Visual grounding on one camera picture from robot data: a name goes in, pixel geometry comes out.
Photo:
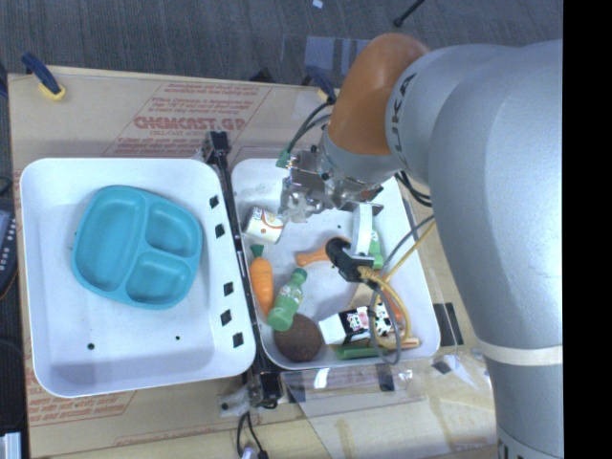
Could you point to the brown cardboard board red print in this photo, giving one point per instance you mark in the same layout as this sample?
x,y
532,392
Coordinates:
x,y
143,113

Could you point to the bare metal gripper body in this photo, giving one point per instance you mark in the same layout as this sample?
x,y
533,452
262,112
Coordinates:
x,y
311,177

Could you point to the thin black rod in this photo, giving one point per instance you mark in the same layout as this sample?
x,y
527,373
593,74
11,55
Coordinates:
x,y
237,246

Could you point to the white can orange print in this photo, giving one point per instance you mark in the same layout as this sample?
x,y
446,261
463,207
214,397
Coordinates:
x,y
262,225

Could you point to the orange carrot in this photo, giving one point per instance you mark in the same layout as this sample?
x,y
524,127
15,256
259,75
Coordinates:
x,y
261,280

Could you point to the green bottle with label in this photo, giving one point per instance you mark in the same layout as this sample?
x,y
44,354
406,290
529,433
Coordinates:
x,y
287,301

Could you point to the flat green block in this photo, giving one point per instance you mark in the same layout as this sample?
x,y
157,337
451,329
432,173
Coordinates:
x,y
356,351

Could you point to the orange chicken drumstick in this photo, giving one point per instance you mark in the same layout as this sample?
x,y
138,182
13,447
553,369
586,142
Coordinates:
x,y
313,256

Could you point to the brown ball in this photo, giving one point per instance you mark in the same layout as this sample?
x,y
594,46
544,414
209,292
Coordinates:
x,y
298,338

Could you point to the white carton cow print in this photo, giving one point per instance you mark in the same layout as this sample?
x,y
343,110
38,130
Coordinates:
x,y
351,325

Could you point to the white plastic tray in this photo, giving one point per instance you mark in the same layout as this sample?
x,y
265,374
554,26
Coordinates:
x,y
143,352
315,285

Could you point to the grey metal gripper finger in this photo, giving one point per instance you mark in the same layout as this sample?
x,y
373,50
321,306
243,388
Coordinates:
x,y
306,211
287,204

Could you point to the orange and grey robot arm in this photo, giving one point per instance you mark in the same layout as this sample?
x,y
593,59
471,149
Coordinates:
x,y
483,170

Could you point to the blue divided plate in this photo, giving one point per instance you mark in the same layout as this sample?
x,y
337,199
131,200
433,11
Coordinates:
x,y
136,246

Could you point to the black cylinder on white bracket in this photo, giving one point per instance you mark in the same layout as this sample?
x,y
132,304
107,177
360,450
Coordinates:
x,y
348,256

